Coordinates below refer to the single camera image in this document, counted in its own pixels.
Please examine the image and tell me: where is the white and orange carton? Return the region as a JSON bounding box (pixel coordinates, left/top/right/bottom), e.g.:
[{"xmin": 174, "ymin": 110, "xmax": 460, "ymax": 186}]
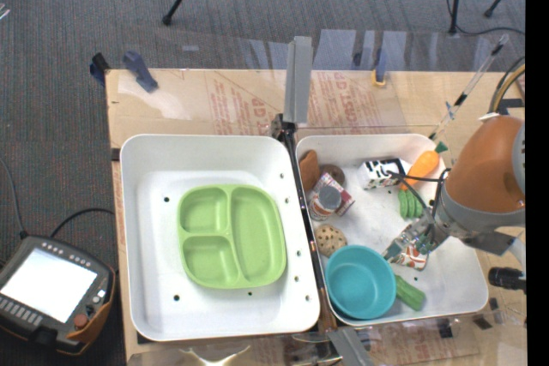
[{"xmin": 388, "ymin": 243, "xmax": 431, "ymax": 273}]

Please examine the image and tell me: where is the red and white packet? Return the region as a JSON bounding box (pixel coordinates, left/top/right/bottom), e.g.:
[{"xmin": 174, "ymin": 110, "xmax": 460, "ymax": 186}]
[{"xmin": 317, "ymin": 171, "xmax": 356, "ymax": 217}]

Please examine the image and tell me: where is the black block with thin wires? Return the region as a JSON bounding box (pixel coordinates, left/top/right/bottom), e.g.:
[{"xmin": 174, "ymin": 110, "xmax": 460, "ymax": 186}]
[{"xmin": 270, "ymin": 113, "xmax": 299, "ymax": 142}]

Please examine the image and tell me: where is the brown spotted biscuit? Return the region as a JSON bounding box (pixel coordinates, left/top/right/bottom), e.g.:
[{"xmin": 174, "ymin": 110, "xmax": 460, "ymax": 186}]
[{"xmin": 314, "ymin": 224, "xmax": 348, "ymax": 258}]

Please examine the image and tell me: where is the green divided plate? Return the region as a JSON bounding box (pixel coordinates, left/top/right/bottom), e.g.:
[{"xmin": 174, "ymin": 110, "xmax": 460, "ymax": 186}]
[{"xmin": 176, "ymin": 183, "xmax": 288, "ymax": 290}]

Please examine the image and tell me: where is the brown cardboard board red print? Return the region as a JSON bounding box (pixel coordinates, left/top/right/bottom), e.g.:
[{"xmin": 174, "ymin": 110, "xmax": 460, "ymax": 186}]
[{"xmin": 105, "ymin": 68, "xmax": 527, "ymax": 366}]

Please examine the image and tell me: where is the green toy cucumber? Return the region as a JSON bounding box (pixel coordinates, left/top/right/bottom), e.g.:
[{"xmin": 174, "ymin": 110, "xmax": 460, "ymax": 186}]
[{"xmin": 394, "ymin": 274, "xmax": 427, "ymax": 312}]

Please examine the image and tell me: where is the white plastic tray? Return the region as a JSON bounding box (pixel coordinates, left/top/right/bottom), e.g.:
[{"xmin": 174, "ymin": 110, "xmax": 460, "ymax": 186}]
[
  {"xmin": 294, "ymin": 133, "xmax": 491, "ymax": 327},
  {"xmin": 119, "ymin": 134, "xmax": 321, "ymax": 343}
]

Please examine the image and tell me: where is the black cylinder on white bracket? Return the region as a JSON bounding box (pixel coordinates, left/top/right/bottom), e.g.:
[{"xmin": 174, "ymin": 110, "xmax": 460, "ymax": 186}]
[{"xmin": 487, "ymin": 235, "xmax": 527, "ymax": 293}]

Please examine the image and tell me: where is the brown toy bread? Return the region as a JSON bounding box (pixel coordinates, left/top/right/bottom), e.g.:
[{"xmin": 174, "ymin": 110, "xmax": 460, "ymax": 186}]
[{"xmin": 299, "ymin": 149, "xmax": 322, "ymax": 194}]

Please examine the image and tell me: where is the green pea pod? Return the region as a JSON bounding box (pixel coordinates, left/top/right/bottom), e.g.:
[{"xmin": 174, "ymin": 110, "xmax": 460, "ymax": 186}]
[{"xmin": 397, "ymin": 188, "xmax": 426, "ymax": 221}]

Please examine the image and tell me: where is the black and white carton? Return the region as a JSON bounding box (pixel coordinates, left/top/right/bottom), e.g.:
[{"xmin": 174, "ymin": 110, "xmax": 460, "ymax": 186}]
[{"xmin": 362, "ymin": 157, "xmax": 413, "ymax": 190}]

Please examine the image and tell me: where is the orange carrot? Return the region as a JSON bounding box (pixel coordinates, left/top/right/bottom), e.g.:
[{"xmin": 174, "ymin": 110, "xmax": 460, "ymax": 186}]
[{"xmin": 399, "ymin": 141, "xmax": 449, "ymax": 191}]

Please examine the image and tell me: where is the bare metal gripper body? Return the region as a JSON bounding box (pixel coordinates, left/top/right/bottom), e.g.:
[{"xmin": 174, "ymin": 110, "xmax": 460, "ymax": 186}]
[{"xmin": 397, "ymin": 211, "xmax": 455, "ymax": 256}]

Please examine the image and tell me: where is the blue bowl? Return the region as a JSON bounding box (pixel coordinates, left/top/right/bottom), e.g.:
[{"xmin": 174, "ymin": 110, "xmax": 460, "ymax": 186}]
[{"xmin": 324, "ymin": 244, "xmax": 397, "ymax": 321}]

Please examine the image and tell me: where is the brown doughnut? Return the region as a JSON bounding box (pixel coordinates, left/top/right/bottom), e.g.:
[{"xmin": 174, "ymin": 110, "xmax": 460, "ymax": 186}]
[{"xmin": 319, "ymin": 164, "xmax": 347, "ymax": 188}]

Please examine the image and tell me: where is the red and white can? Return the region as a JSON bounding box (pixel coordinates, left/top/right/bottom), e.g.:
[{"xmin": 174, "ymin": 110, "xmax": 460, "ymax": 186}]
[{"xmin": 307, "ymin": 184, "xmax": 343, "ymax": 222}]

